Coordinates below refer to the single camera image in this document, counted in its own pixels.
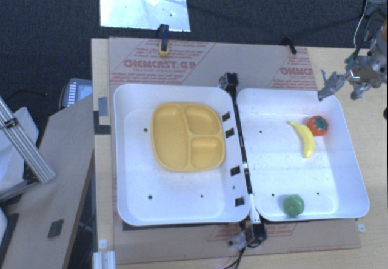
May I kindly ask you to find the yellow divided plate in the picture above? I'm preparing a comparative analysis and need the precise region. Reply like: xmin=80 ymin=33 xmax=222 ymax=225
xmin=150 ymin=102 xmax=227 ymax=173

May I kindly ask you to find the thin black and white rod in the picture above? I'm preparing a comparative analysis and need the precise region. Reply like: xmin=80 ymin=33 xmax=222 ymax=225
xmin=230 ymin=88 xmax=260 ymax=224

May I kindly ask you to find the yellow banana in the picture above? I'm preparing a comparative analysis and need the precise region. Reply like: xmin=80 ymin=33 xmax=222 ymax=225
xmin=289 ymin=119 xmax=317 ymax=159

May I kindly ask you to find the white plastic tray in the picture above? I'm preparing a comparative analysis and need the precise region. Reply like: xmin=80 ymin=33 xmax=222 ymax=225
xmin=236 ymin=88 xmax=371 ymax=223
xmin=113 ymin=83 xmax=252 ymax=227

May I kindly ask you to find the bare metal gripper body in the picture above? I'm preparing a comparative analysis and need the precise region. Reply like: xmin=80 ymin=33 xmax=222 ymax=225
xmin=345 ymin=47 xmax=388 ymax=90

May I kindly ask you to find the brown cardboard board red print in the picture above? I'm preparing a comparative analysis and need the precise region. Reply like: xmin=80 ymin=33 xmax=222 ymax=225
xmin=107 ymin=36 xmax=362 ymax=265

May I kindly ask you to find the red tomato with green top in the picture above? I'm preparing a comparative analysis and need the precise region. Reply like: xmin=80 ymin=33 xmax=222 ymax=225
xmin=306 ymin=115 xmax=330 ymax=138

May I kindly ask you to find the green round fruit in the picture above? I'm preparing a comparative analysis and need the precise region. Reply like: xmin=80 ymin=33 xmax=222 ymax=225
xmin=282 ymin=194 xmax=305 ymax=218

